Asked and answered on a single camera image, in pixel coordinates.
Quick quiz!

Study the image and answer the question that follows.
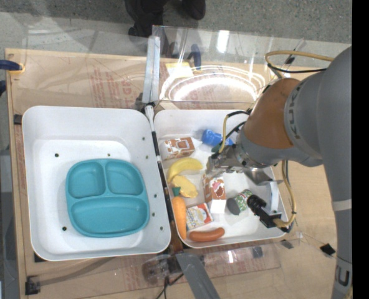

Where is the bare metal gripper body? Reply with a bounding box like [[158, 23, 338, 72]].
[[214, 145, 252, 175]]

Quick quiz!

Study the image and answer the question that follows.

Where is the brown carton with strawberry print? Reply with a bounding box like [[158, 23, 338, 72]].
[[202, 174, 228, 215]]

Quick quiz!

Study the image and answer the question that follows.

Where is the blue plastic bottle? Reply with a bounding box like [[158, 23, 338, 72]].
[[201, 128, 236, 147]]

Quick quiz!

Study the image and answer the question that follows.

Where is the yellow banana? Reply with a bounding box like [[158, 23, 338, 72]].
[[166, 156, 204, 184]]

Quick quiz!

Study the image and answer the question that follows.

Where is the yellow toy wedge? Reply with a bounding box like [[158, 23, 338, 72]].
[[170, 174, 199, 199]]

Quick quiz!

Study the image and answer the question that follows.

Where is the green and white can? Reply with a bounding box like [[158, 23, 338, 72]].
[[226, 189, 254, 216]]

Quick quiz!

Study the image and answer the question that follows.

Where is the brown and white carton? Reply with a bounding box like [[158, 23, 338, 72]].
[[158, 136, 196, 161]]

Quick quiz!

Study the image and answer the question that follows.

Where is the white carton with red print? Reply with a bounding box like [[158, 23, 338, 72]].
[[185, 202, 214, 232]]

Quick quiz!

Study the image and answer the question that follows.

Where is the white plastic tray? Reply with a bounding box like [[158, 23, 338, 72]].
[[21, 105, 172, 262], [153, 108, 290, 249]]

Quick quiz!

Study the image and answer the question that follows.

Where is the orange carrot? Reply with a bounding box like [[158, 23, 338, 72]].
[[171, 186, 188, 240]]

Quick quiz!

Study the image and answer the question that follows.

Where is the orange sausage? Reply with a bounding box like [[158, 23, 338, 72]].
[[188, 227, 226, 243]]

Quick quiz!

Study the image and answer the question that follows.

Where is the teal divided plate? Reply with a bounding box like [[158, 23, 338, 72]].
[[65, 158, 151, 239]]

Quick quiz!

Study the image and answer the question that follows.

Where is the brown cardboard board, red print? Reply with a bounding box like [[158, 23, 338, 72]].
[[4, 48, 340, 299]]

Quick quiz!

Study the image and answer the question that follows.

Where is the person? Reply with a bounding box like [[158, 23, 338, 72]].
[[123, 0, 208, 39]]

